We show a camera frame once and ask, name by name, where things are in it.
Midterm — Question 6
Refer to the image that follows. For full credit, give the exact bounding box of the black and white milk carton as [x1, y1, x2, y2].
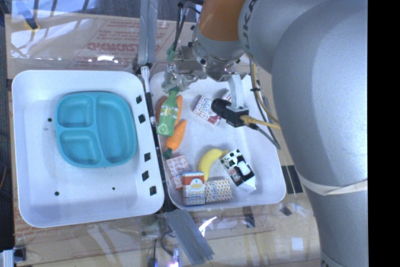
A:
[219, 149, 258, 194]

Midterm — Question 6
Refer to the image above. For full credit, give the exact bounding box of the blue divided plate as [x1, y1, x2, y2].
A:
[54, 91, 138, 169]

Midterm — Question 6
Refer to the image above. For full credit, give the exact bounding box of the red and white carton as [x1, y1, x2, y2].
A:
[191, 95, 223, 126]

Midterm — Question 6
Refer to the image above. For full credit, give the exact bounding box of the orange patterned packet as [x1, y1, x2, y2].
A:
[204, 178, 233, 204]
[164, 155, 191, 191]

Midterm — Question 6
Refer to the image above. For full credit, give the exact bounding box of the white plastic tray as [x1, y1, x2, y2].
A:
[11, 69, 166, 228]
[149, 70, 287, 211]

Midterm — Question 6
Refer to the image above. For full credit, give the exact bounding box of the green bottle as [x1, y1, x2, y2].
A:
[156, 86, 183, 138]

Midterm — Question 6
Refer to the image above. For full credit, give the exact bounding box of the orange and white carton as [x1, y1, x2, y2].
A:
[181, 171, 206, 206]

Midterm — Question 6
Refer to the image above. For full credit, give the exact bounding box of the yellow banana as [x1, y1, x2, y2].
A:
[198, 148, 230, 182]

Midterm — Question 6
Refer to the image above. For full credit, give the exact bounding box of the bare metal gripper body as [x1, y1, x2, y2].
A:
[168, 44, 248, 83]

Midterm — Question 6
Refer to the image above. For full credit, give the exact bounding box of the black cylinder on white bracket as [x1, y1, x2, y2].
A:
[211, 74, 250, 128]

